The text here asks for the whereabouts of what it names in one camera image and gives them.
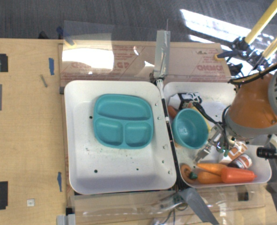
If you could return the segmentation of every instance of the metal bracket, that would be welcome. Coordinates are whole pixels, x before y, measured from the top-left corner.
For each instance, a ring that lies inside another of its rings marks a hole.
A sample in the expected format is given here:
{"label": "metal bracket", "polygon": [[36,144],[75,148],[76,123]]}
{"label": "metal bracket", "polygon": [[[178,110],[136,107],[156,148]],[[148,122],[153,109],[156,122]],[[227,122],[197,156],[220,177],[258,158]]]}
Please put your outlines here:
{"label": "metal bracket", "polygon": [[58,215],[56,218],[56,225],[76,225],[75,214]]}
{"label": "metal bracket", "polygon": [[178,192],[178,194],[191,207],[202,222],[210,222],[213,225],[219,224],[195,188],[190,187]]}
{"label": "metal bracket", "polygon": [[171,32],[160,30],[156,35],[154,78],[164,78],[168,74]]}

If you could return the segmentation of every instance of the orange carrot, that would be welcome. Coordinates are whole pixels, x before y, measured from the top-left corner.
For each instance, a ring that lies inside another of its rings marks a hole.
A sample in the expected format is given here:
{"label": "orange carrot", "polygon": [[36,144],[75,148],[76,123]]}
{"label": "orange carrot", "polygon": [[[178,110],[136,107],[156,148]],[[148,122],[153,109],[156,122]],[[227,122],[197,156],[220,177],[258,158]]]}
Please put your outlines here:
{"label": "orange carrot", "polygon": [[219,175],[210,172],[198,173],[197,181],[201,184],[222,183],[222,178]]}
{"label": "orange carrot", "polygon": [[174,107],[168,106],[168,114],[171,116],[172,119],[174,119],[177,115],[177,111],[175,110]]}
{"label": "orange carrot", "polygon": [[180,167],[180,172],[182,178],[187,182],[187,183],[194,183],[196,179],[191,179],[190,175],[192,174],[192,169],[188,164],[182,164]]}
{"label": "orange carrot", "polygon": [[197,166],[219,176],[221,176],[222,168],[226,167],[226,165],[220,163],[198,163]]}
{"label": "orange carrot", "polygon": [[257,176],[253,171],[235,167],[226,167],[222,169],[221,178],[225,183],[243,183],[252,182]]}

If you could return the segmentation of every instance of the teal bowl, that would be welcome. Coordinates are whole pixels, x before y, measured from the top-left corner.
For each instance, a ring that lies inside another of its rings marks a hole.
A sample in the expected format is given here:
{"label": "teal bowl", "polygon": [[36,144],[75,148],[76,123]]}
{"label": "teal bowl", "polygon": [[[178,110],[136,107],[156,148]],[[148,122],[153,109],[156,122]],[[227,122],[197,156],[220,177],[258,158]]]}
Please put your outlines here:
{"label": "teal bowl", "polygon": [[208,127],[203,116],[192,108],[177,113],[172,122],[172,133],[176,143],[190,148],[201,148],[208,139]]}

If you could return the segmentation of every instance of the yellow pole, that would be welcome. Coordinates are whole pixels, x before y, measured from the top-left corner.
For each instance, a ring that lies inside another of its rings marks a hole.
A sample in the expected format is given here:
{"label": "yellow pole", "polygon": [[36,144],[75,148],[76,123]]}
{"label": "yellow pole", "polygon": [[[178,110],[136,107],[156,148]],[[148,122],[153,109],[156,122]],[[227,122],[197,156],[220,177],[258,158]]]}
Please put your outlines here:
{"label": "yellow pole", "polygon": [[271,5],[268,7],[266,12],[262,15],[256,25],[252,28],[250,33],[245,37],[245,42],[247,44],[252,44],[260,32],[266,27],[270,20],[277,13],[277,0],[274,0]]}
{"label": "yellow pole", "polygon": [[273,42],[262,52],[262,56],[265,59],[268,59],[272,54],[277,51],[277,37],[273,40]]}

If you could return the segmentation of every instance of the blue tape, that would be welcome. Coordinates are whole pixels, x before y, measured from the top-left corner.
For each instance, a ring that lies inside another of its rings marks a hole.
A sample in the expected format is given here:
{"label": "blue tape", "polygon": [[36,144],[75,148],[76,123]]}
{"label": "blue tape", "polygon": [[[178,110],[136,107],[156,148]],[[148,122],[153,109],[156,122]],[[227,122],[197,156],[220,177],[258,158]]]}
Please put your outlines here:
{"label": "blue tape", "polygon": [[53,58],[49,58],[49,69],[50,69],[51,75],[54,75],[54,59]]}
{"label": "blue tape", "polygon": [[62,192],[62,173],[61,172],[58,172],[57,181],[58,181],[58,185],[59,185],[59,191]]}

